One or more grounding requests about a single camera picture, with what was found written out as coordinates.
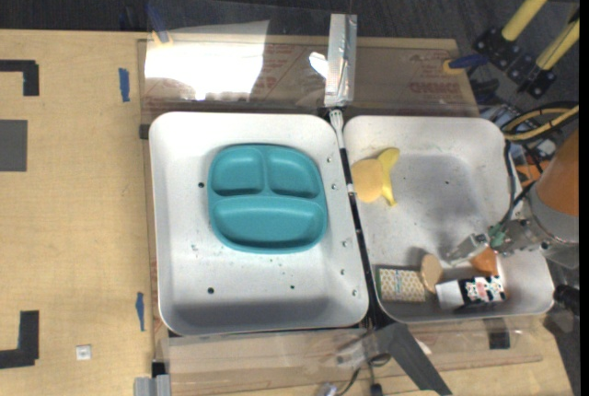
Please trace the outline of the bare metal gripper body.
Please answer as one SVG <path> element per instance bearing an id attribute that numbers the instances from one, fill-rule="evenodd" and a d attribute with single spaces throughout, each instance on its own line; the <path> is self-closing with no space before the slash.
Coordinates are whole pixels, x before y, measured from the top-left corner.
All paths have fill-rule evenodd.
<path id="1" fill-rule="evenodd" d="M 550 234 L 534 218 L 498 223 L 489 229 L 489 240 L 490 247 L 499 254 L 550 248 Z"/>

